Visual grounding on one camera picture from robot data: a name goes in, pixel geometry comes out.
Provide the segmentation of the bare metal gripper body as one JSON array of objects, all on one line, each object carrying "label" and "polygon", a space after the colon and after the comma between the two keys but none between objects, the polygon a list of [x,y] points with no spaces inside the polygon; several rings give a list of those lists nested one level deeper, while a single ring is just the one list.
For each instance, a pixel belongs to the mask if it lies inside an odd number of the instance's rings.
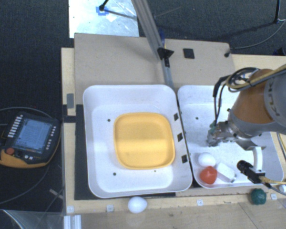
[{"label": "bare metal gripper body", "polygon": [[233,131],[228,121],[210,124],[210,133],[213,135],[214,140],[222,139],[223,142],[235,141],[238,138],[236,132]]}]

